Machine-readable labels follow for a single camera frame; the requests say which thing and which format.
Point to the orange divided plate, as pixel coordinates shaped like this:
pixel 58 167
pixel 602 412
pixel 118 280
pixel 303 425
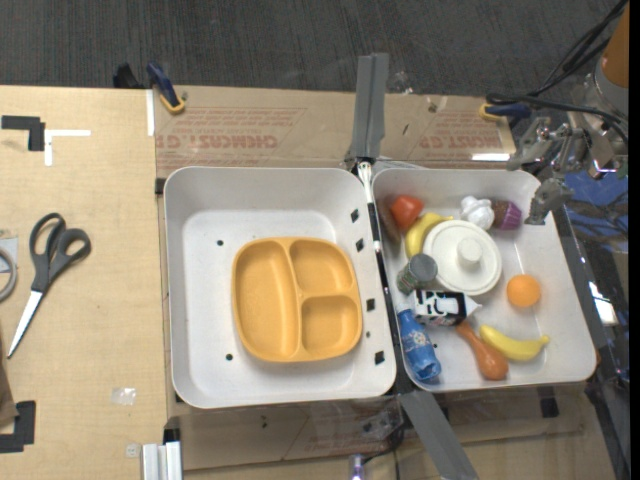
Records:
pixel 275 298

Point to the black and white carton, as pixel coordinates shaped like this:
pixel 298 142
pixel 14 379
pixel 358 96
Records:
pixel 442 308

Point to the small can grey lid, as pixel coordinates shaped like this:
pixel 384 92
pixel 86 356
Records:
pixel 419 270

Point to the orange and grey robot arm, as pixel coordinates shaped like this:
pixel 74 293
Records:
pixel 619 48

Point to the purple toy cupcake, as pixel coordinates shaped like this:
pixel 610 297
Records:
pixel 507 215

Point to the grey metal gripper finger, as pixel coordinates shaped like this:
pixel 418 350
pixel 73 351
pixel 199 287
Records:
pixel 535 143
pixel 547 195

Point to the orange toy chicken drumstick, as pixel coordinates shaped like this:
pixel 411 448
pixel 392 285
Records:
pixel 487 358

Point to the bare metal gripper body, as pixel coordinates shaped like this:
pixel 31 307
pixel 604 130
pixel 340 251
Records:
pixel 602 140

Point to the white toy cream swirl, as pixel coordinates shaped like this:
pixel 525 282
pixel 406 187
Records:
pixel 477 212

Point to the grey tape roll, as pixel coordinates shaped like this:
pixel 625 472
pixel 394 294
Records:
pixel 13 275

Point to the long yellow banana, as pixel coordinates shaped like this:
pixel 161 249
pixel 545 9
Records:
pixel 510 345

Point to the orange ball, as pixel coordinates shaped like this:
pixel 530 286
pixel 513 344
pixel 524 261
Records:
pixel 523 291

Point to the brown cardboard board red print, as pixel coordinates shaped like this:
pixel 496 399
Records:
pixel 260 138

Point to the blue plastic bottle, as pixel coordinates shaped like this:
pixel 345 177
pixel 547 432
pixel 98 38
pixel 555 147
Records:
pixel 419 348

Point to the white pot lid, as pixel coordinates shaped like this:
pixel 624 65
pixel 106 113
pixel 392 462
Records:
pixel 465 258

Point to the white plastic tray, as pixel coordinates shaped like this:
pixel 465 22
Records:
pixel 550 338
pixel 210 268

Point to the curved yellow banana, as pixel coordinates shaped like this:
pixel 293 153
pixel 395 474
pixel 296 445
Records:
pixel 416 235

